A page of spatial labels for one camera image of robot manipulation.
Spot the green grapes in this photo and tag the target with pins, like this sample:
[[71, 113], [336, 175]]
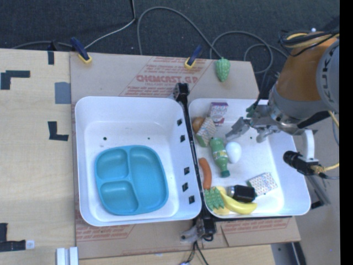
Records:
[[222, 69]]

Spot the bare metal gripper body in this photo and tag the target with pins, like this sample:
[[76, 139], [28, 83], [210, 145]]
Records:
[[271, 119]]

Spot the yellow banana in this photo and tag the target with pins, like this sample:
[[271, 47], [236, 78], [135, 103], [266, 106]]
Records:
[[238, 206]]

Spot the white patterned packet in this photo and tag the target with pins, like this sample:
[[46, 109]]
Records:
[[262, 184]]

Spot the green toy vegetable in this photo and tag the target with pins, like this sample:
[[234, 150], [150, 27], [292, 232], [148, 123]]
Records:
[[213, 199]]

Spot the white plastic tray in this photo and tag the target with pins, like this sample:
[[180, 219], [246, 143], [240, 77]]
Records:
[[132, 126], [264, 159]]

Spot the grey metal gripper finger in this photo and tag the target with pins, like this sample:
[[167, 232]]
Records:
[[237, 128], [262, 136]]

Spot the green and beige carton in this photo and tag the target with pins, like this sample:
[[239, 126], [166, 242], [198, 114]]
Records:
[[206, 132]]

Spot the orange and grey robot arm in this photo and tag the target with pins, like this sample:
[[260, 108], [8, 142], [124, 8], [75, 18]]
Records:
[[300, 79]]

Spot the green plastic bottle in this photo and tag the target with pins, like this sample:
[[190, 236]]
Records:
[[219, 154]]

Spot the blue divided plate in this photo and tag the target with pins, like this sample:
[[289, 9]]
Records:
[[132, 179]]

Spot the brown cardboard board, red print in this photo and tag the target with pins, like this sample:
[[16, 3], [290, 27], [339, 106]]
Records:
[[115, 76]]

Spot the purple and white carton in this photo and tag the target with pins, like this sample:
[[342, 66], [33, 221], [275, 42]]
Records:
[[218, 113]]

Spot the orange sausage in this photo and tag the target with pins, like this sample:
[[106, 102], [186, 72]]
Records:
[[206, 172]]

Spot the black cylinder on white bracket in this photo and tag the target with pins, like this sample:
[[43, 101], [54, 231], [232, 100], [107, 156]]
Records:
[[298, 161]]

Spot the brown bread roll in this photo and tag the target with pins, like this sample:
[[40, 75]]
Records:
[[197, 123]]

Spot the white egg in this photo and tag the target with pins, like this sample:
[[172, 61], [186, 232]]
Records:
[[234, 152]]

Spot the thin black and white rod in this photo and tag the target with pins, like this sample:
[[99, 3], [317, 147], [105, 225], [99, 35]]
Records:
[[193, 153]]

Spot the black bottle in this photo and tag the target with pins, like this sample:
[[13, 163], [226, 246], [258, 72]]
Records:
[[244, 193]]

